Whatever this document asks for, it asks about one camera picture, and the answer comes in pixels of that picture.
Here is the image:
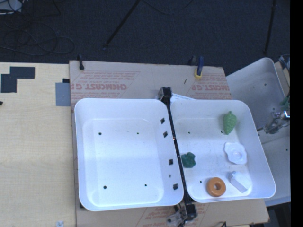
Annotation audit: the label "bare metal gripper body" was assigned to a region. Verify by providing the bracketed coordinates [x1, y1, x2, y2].
[271, 110, 291, 128]

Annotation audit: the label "light green grapes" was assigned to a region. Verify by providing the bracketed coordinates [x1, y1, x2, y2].
[223, 111, 237, 135]

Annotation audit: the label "white fried egg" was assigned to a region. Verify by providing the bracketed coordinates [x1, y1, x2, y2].
[223, 141, 248, 165]

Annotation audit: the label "white carton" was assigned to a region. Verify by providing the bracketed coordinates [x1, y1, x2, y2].
[227, 171, 251, 193]

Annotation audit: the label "white plastic tray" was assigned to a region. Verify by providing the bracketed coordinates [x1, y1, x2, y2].
[169, 99, 277, 204]
[74, 97, 185, 212]

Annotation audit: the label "orange doughnut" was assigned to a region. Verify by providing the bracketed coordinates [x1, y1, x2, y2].
[206, 176, 226, 197]

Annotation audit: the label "dark green broccoli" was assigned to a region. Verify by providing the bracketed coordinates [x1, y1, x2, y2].
[181, 152, 196, 168]

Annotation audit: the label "white paper strip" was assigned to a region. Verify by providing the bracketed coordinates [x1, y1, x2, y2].
[170, 93, 197, 101]

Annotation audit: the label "thin black rod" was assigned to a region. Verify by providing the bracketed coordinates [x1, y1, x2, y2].
[164, 97, 191, 206]

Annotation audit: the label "brown cardboard board red print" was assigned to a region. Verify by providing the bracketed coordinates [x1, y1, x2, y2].
[69, 60, 271, 227]

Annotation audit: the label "black block with thin wires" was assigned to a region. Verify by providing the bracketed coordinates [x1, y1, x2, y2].
[184, 203, 198, 222]
[157, 86, 172, 103]

